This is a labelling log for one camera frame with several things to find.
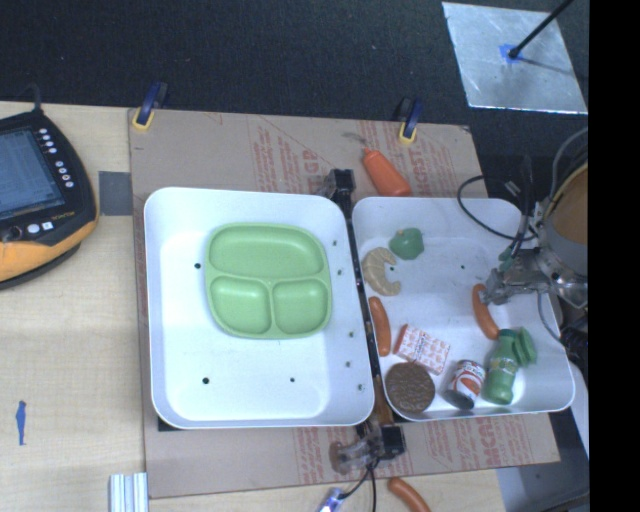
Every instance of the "gray tape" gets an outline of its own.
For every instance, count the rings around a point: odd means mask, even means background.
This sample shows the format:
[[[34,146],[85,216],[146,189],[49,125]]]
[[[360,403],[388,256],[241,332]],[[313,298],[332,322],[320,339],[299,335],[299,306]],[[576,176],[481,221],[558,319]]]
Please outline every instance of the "gray tape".
[[[131,215],[131,174],[128,172],[98,172],[100,215]]]

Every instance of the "toy can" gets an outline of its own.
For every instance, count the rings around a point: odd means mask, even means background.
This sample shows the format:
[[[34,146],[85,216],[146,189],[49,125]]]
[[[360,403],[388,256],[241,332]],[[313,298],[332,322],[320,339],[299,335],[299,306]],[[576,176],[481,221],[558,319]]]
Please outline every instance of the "toy can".
[[[458,361],[443,398],[458,409],[473,409],[484,383],[485,370],[475,361]]]

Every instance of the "blue clamp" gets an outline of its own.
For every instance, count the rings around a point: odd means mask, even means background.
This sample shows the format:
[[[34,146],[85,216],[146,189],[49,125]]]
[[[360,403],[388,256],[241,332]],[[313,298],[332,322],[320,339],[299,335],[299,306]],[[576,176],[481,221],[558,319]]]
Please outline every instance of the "blue clamp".
[[[422,102],[419,98],[416,98],[411,104],[408,114],[401,114],[401,119],[404,121],[400,126],[400,133],[398,138],[403,144],[409,145],[416,140],[418,118],[422,113]]]
[[[153,121],[154,108],[161,108],[167,95],[168,85],[164,82],[153,82],[147,95],[144,97],[142,106],[136,109],[132,124],[138,130],[147,131]]]

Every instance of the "cardboard sheet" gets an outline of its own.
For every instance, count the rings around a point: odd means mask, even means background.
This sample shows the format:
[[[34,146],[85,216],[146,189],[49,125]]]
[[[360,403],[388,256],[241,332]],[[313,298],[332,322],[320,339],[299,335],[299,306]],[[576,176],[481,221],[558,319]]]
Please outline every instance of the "cardboard sheet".
[[[129,113],[132,119],[134,111]],[[377,195],[362,166],[379,149],[414,195],[452,197],[481,174],[464,127],[418,125],[411,146],[399,123],[157,110],[148,131],[129,123],[146,471],[151,498],[352,481],[331,468],[329,446],[357,439],[351,427],[179,431],[163,425],[150,394],[144,202],[166,186],[315,193],[333,168],[353,169],[354,200]],[[484,197],[478,184],[466,197]],[[405,423],[407,451],[382,478],[559,460],[547,414]]]

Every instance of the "toy hot dog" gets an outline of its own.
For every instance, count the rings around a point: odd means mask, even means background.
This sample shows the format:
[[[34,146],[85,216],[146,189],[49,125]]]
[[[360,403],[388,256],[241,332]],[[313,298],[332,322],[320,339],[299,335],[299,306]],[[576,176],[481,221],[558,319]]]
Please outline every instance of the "toy hot dog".
[[[413,487],[404,480],[394,476],[387,484],[389,490],[406,503],[411,512],[431,512],[427,502],[422,499]]]
[[[391,352],[391,326],[387,311],[378,297],[369,298],[369,310],[376,332],[376,342],[378,343],[378,354],[381,357],[388,356]]]
[[[471,292],[473,314],[475,315],[476,322],[478,322],[478,325],[480,326],[480,329],[482,329],[484,335],[491,340],[497,340],[500,329],[494,322],[487,305],[480,300],[480,292],[484,290],[486,290],[486,287],[481,283],[476,284],[473,287]]]

